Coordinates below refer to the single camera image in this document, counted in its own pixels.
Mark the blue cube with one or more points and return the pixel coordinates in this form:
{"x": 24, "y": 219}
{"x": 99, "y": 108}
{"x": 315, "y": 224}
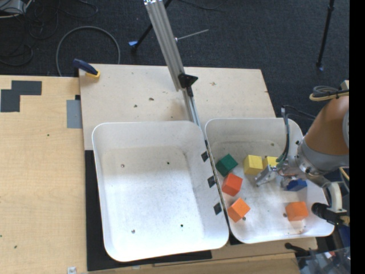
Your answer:
{"x": 297, "y": 185}

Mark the pale wood board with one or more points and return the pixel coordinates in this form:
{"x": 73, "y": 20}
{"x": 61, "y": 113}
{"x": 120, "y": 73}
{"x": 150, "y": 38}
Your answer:
{"x": 137, "y": 96}

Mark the orange cube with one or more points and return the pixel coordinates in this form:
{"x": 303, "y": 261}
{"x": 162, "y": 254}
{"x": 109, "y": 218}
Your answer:
{"x": 238, "y": 209}
{"x": 296, "y": 211}

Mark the green cube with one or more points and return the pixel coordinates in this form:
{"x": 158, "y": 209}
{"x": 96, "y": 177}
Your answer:
{"x": 226, "y": 164}

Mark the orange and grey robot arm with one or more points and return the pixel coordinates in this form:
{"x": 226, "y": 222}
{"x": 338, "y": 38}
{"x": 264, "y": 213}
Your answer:
{"x": 328, "y": 130}

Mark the black cylinder on white bracket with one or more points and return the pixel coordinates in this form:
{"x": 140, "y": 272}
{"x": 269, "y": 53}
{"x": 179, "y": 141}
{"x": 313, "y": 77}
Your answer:
{"x": 336, "y": 194}

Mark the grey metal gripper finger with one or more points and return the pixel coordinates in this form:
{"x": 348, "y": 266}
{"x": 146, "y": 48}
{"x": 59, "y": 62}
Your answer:
{"x": 286, "y": 183}
{"x": 265, "y": 176}

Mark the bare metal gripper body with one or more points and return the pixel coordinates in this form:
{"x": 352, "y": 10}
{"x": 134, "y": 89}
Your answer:
{"x": 306, "y": 173}

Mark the white plastic tray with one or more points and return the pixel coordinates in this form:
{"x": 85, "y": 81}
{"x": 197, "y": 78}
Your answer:
{"x": 265, "y": 210}
{"x": 154, "y": 193}

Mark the red-orange cube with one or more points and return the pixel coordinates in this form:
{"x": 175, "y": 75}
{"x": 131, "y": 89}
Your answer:
{"x": 232, "y": 184}

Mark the yellow cube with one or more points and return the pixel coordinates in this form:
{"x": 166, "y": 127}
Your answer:
{"x": 270, "y": 162}
{"x": 252, "y": 165}

